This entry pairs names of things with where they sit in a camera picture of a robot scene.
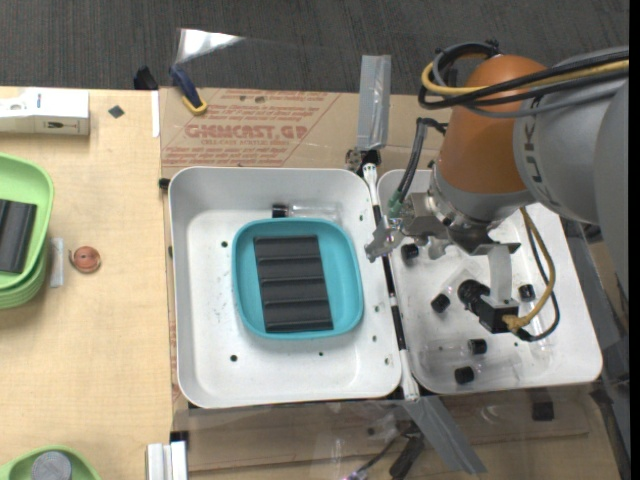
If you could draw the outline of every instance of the table top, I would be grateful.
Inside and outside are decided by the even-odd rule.
[[[16,88],[0,88],[0,97],[17,92]],[[152,133],[152,98],[146,91],[91,90],[89,137],[0,135],[0,151],[38,163],[53,180],[50,237],[63,238],[68,251],[84,245],[95,247],[103,261],[93,274],[82,274],[65,261],[63,286],[50,288],[47,277],[47,284],[32,301],[0,311],[0,368],[4,374],[0,464],[36,447],[61,444],[82,453],[105,479],[141,479],[145,476],[146,446],[168,441],[176,407],[184,399],[172,383],[172,291],[167,283],[171,266],[167,265],[165,247],[166,197],[158,189],[158,178],[164,174],[162,145]],[[342,95],[336,101],[332,108],[343,108],[344,112],[339,119],[330,116],[330,120],[355,123],[357,96]],[[118,118],[108,112],[115,105],[124,111]],[[418,110],[414,97],[392,97],[392,117],[398,117],[392,119],[392,133],[406,135],[408,142],[392,145],[388,168],[402,166],[400,158],[413,138]],[[408,124],[398,128],[400,122]],[[351,124],[341,133],[353,136],[355,124],[353,129]],[[423,163],[439,145],[435,142],[429,147]],[[341,162],[344,152],[336,149],[331,154]],[[307,166],[312,156],[301,156],[301,166]],[[602,417],[583,395],[561,397],[556,422],[565,425],[564,431],[535,434],[538,438],[555,435],[553,441],[534,439],[524,444],[506,434],[496,440],[487,437],[486,427],[478,422],[463,425],[463,430],[480,435],[473,442],[482,444],[476,451],[492,472],[491,478],[513,478],[514,474],[558,478],[569,471],[580,478],[618,478]],[[472,407],[495,402],[486,396],[472,404],[467,400],[456,398],[449,404],[463,423],[472,420]],[[528,408],[526,403],[518,404],[520,409]],[[254,447],[262,434],[240,426],[225,439],[216,436],[217,446],[229,455],[215,463],[210,453],[211,436],[207,435],[212,430],[215,432],[206,429],[200,440],[193,436],[190,445],[194,469],[203,470],[210,464],[216,470],[202,478],[255,478],[257,471],[261,478],[282,478],[285,474],[333,478],[327,475],[366,461],[345,458],[339,468],[335,461],[324,466],[280,461],[279,466],[266,471],[243,469],[240,466],[258,463],[235,460],[232,455],[242,455],[243,447]],[[263,437],[266,441],[261,442],[269,448],[273,435]],[[273,443],[287,441],[281,436]],[[381,464],[388,469],[391,457],[397,457],[399,451]],[[447,473],[433,450],[420,464],[416,470],[426,475],[468,477]],[[386,478],[384,474],[372,477]]]

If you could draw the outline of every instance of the copper round object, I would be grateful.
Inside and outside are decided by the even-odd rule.
[[[100,253],[88,245],[76,249],[69,259],[71,264],[83,274],[90,274],[100,268]]]

